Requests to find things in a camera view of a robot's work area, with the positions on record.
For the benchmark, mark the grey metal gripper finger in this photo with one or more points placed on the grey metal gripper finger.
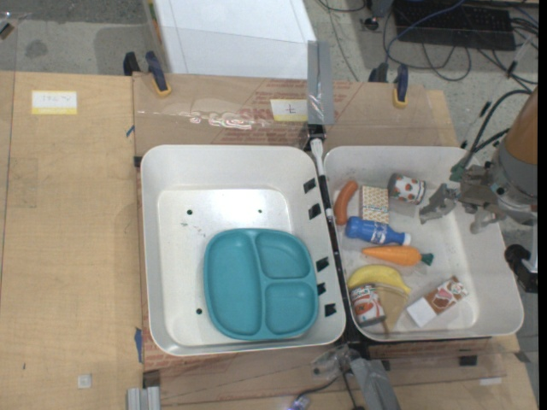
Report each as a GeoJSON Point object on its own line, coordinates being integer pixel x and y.
{"type": "Point", "coordinates": [436, 211]}
{"type": "Point", "coordinates": [446, 193]}

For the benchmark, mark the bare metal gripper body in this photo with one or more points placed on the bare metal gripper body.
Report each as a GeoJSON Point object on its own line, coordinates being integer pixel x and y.
{"type": "Point", "coordinates": [480, 190]}

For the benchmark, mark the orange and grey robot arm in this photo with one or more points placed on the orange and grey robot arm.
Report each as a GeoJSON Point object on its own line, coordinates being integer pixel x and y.
{"type": "Point", "coordinates": [519, 143]}

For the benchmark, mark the white strawberry print can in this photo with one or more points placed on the white strawberry print can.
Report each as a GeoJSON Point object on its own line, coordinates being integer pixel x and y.
{"type": "Point", "coordinates": [408, 189]}

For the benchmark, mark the patterned small carton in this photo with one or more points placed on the patterned small carton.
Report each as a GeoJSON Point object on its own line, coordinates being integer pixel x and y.
{"type": "Point", "coordinates": [374, 204]}

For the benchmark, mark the orange carrot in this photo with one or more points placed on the orange carrot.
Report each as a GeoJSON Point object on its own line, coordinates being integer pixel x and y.
{"type": "Point", "coordinates": [391, 255]}

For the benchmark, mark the white plastic tray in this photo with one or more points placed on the white plastic tray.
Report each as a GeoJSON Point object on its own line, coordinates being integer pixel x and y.
{"type": "Point", "coordinates": [470, 267]}
{"type": "Point", "coordinates": [179, 250]}

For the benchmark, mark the blue bottle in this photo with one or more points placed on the blue bottle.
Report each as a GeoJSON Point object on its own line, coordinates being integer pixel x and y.
{"type": "Point", "coordinates": [369, 230]}

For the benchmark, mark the yellow banana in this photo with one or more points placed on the yellow banana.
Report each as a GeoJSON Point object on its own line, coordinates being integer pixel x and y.
{"type": "Point", "coordinates": [376, 275]}

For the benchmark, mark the brown and white carton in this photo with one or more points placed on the brown and white carton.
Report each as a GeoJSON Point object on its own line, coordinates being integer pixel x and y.
{"type": "Point", "coordinates": [440, 299]}

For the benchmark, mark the orange sausage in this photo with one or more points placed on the orange sausage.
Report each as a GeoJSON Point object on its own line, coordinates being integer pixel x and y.
{"type": "Point", "coordinates": [343, 203]}

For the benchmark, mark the tan pizza slice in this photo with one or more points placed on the tan pizza slice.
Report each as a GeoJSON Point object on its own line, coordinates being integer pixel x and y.
{"type": "Point", "coordinates": [393, 308]}

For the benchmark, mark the thin black and white rod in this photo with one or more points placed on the thin black and white rod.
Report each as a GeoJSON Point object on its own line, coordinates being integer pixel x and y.
{"type": "Point", "coordinates": [325, 190]}

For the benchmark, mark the red and white can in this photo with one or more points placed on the red and white can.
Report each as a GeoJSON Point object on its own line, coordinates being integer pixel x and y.
{"type": "Point", "coordinates": [366, 306]}

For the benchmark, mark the brown cardboard board red print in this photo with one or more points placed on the brown cardboard board red print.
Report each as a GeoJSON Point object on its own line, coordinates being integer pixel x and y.
{"type": "Point", "coordinates": [239, 126]}

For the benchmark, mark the blue divided plate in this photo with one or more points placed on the blue divided plate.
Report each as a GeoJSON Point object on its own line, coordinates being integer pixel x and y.
{"type": "Point", "coordinates": [233, 284]}

